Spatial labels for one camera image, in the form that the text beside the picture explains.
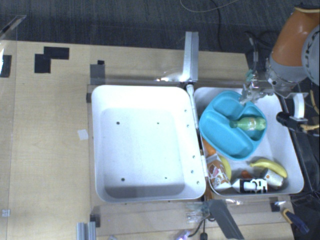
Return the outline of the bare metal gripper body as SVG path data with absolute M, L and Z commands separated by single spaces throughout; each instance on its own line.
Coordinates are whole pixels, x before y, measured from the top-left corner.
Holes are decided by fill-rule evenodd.
M 272 96 L 274 90 L 272 85 L 267 80 L 252 78 L 247 80 L 242 89 L 243 97 L 264 97 Z

